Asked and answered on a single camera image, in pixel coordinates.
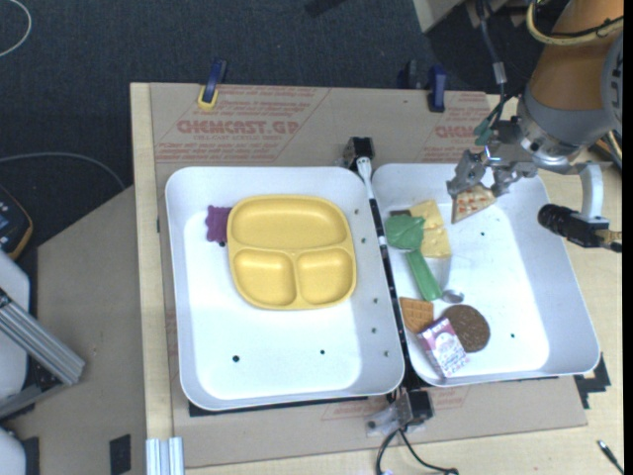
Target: green utensil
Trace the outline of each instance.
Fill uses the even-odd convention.
[[[385,223],[387,243],[395,248],[408,249],[406,258],[422,298],[432,301],[441,297],[442,290],[420,251],[424,238],[424,218],[394,215]]]

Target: blue clamp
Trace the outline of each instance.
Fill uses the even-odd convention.
[[[446,70],[439,63],[428,69],[428,85],[430,87],[428,109],[432,113],[443,113],[446,109],[444,107],[446,77]]]
[[[211,111],[218,100],[218,85],[225,79],[226,61],[215,58],[211,66],[211,73],[207,85],[203,86],[198,95],[198,107],[205,111]]]

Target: green object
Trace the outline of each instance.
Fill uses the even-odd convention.
[[[410,250],[407,262],[422,298],[432,301],[441,297],[442,290],[420,251],[424,238],[424,218],[411,215],[395,215],[385,222],[387,243],[395,248]]]
[[[475,136],[480,136],[490,125],[491,125],[490,118],[486,118],[475,127],[475,129],[473,130],[473,134]]]
[[[493,129],[485,129],[483,132],[479,134],[479,136],[475,140],[475,144],[477,146],[485,146],[488,143],[488,139],[491,138],[492,134],[493,134]]]

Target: yellow divided plate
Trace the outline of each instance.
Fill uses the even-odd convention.
[[[233,282],[253,306],[324,308],[347,299],[356,285],[347,219],[321,197],[243,199],[230,210],[226,236]]]

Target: black device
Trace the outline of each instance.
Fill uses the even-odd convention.
[[[622,233],[611,231],[607,219],[586,220],[578,214],[565,206],[546,204],[538,212],[538,223],[583,248],[604,247],[622,252],[622,243],[614,240],[622,239]]]
[[[0,186],[0,249],[18,258],[33,233],[33,222],[9,192]]]

